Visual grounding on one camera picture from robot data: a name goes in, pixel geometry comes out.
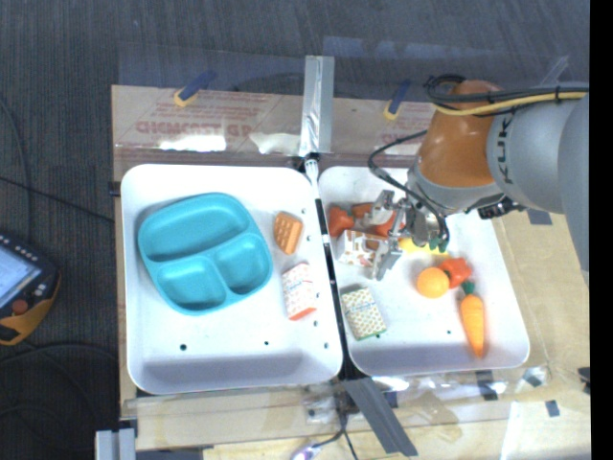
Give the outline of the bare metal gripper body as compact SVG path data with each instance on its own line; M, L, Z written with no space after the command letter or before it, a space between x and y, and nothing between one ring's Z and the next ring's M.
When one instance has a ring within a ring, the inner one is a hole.
M391 238L410 239L417 247L447 248L449 233L446 220L426 204L403 198L393 207Z

